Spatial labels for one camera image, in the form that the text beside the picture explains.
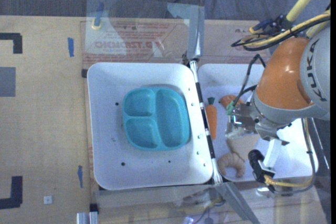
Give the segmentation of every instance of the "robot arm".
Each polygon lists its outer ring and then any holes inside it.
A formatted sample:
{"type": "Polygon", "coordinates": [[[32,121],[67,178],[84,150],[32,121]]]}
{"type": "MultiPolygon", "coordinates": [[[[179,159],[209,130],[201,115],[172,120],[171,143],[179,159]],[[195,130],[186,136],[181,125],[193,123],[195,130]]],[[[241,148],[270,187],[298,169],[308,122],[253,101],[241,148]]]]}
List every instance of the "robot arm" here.
{"type": "Polygon", "coordinates": [[[251,101],[236,107],[229,120],[235,128],[253,130],[270,142],[259,168],[274,175],[281,146],[288,144],[277,130],[299,118],[330,119],[330,27],[311,40],[292,37],[282,42],[251,101]]]}

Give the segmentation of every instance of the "toy carrot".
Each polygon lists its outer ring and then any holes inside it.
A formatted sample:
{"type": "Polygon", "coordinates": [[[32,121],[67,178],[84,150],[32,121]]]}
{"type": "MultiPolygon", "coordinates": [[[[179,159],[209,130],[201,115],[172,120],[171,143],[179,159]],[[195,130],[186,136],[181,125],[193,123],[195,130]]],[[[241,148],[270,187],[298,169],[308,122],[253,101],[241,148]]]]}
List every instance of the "toy carrot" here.
{"type": "Polygon", "coordinates": [[[205,108],[206,117],[208,119],[209,129],[212,139],[216,138],[217,131],[217,109],[214,106],[215,98],[208,98],[208,106],[205,108]]]}

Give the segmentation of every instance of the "croissant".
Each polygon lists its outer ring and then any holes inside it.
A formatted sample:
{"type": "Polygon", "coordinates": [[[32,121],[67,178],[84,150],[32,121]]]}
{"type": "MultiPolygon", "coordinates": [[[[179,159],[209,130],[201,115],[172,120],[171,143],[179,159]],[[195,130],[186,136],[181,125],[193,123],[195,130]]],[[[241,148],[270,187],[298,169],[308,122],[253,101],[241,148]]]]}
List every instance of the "croissant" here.
{"type": "Polygon", "coordinates": [[[225,167],[227,166],[237,169],[236,177],[242,177],[245,174],[245,162],[234,152],[224,154],[219,158],[217,164],[218,169],[223,176],[226,175],[225,167]]]}

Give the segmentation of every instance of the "orange toy food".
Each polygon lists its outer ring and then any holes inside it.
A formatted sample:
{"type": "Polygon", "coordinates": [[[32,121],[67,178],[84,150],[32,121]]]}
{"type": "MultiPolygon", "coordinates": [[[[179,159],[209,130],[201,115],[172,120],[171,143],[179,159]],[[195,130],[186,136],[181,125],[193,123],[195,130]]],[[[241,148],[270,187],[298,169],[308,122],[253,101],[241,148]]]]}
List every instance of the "orange toy food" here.
{"type": "MultiPolygon", "coordinates": [[[[226,107],[235,99],[236,99],[235,95],[229,94],[229,95],[226,95],[220,98],[219,102],[226,109],[226,107]]],[[[236,105],[243,104],[243,103],[244,102],[241,99],[239,99],[236,105]]]]}
{"type": "Polygon", "coordinates": [[[217,109],[214,106],[215,98],[208,98],[208,106],[205,108],[206,117],[208,119],[209,129],[212,139],[216,138],[217,131],[217,109]]]}

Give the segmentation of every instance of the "blue divided plate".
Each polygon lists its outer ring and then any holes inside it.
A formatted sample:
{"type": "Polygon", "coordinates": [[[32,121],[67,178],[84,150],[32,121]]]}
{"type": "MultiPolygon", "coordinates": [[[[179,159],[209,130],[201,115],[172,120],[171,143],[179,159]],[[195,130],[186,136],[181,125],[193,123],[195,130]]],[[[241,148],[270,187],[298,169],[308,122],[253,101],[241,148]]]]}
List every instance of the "blue divided plate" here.
{"type": "Polygon", "coordinates": [[[138,88],[122,103],[123,126],[128,141],[141,150],[175,150],[190,136],[183,97],[164,87],[138,88]]]}

